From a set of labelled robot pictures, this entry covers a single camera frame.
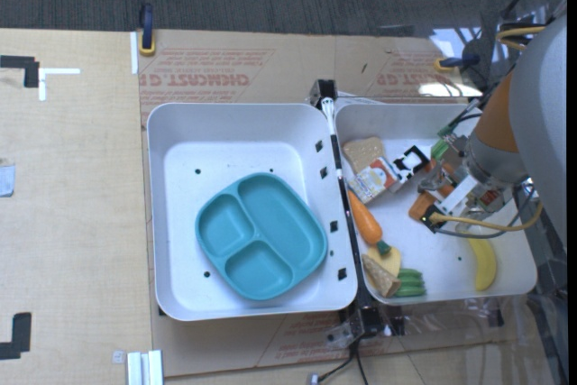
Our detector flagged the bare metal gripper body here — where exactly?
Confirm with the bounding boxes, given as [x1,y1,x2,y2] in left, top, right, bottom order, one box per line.
[444,133,473,191]

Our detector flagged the black and white carton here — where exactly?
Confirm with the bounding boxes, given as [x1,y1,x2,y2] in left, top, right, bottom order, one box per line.
[389,144,432,195]

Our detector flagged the orange block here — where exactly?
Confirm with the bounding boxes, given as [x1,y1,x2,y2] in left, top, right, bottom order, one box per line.
[408,190,436,223]

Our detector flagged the red and white carton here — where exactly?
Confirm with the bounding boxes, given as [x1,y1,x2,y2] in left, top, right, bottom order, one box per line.
[346,155,402,206]

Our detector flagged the brown bread slice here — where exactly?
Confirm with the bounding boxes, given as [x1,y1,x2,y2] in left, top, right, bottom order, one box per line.
[342,135,386,174]

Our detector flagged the orange carrot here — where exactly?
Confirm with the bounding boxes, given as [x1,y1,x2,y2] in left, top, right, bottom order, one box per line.
[347,189,393,258]

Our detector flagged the white plastic tray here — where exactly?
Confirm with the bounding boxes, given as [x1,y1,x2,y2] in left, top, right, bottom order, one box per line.
[146,102,360,323]
[334,102,539,307]

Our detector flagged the yellow cheese wedge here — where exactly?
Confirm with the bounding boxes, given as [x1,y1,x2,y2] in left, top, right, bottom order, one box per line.
[366,245,403,279]

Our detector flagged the yellow banana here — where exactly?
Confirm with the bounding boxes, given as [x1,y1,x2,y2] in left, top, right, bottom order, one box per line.
[467,236,499,293]

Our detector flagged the green pea pods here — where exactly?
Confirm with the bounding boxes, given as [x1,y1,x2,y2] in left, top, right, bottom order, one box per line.
[393,267,427,298]

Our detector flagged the tan pizza slice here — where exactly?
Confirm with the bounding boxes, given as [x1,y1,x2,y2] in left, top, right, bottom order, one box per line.
[361,253,403,299]

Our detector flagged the blue divided plate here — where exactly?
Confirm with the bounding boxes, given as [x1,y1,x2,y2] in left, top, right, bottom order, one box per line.
[194,171,329,302]

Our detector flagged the brown cardboard board red print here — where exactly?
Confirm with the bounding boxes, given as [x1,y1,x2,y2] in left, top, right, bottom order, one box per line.
[136,29,542,378]

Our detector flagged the black cylinder on white bracket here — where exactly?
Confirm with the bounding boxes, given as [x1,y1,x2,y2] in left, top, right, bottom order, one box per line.
[421,175,480,234]

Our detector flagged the black block with thin wires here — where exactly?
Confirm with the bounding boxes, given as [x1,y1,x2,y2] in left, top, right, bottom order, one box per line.
[308,78,339,107]
[357,306,385,338]

